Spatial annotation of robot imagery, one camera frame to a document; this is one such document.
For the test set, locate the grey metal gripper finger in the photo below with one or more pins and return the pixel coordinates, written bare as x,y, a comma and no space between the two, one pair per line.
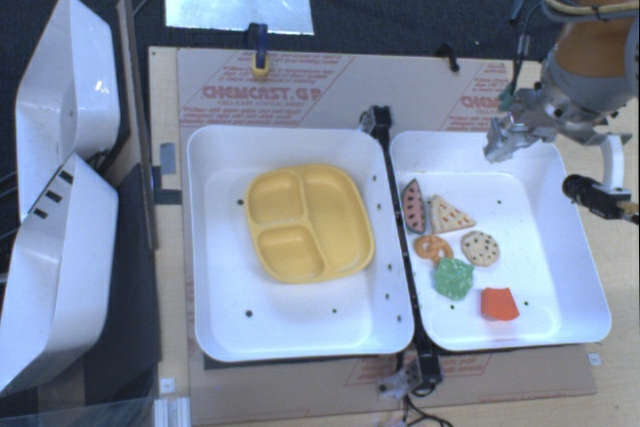
520,141
494,142

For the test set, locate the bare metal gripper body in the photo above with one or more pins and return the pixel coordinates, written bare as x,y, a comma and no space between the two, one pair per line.
532,112

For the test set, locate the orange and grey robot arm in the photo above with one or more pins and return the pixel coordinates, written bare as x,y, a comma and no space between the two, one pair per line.
597,50

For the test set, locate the beige pizza slice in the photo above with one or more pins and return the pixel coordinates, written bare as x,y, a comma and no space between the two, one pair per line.
447,216

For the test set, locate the red and green watermelon slice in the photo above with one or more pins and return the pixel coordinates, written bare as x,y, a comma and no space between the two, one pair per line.
414,210

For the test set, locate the beige chocolate chip biscuit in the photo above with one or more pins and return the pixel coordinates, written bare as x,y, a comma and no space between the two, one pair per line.
480,249

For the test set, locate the thin black rod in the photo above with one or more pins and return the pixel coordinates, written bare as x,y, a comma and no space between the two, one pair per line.
400,220

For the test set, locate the orange pretzel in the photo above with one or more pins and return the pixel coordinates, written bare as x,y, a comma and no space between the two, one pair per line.
431,249

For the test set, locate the white plastic tray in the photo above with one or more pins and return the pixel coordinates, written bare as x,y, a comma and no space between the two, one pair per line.
545,275
300,325

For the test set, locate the green lettuce leaf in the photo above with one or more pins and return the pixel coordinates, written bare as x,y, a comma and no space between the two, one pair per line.
452,279

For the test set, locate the orange red wedge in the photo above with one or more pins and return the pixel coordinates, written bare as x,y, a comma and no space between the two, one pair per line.
498,305

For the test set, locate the yellow divided plate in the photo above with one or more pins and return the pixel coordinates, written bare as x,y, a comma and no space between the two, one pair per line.
320,215

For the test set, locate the brown cardboard board red print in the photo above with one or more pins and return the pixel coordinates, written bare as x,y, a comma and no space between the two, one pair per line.
310,90

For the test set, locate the black cylinder on white bracket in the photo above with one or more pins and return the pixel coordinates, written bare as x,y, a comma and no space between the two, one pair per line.
592,195

